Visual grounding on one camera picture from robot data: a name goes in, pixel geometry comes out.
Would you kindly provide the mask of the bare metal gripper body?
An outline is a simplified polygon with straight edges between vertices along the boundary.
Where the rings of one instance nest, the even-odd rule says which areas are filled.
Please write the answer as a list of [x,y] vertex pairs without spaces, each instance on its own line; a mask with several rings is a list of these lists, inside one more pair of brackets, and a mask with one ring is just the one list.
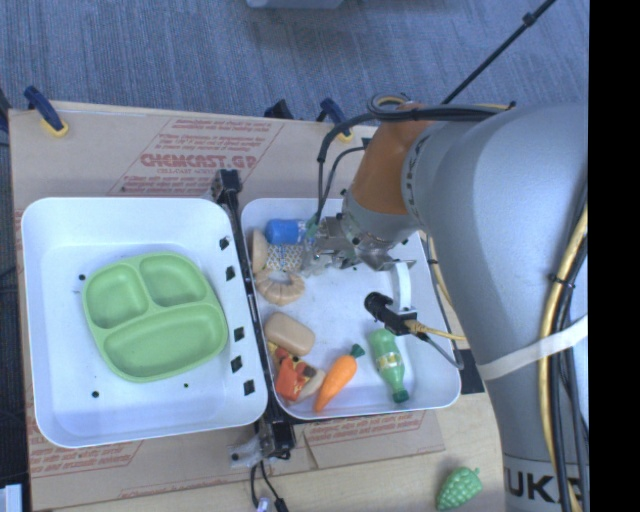
[[394,257],[392,245],[356,227],[343,214],[323,218],[315,233],[315,260],[326,260],[339,269],[364,264],[374,271],[388,271],[404,263],[411,268],[415,259]]

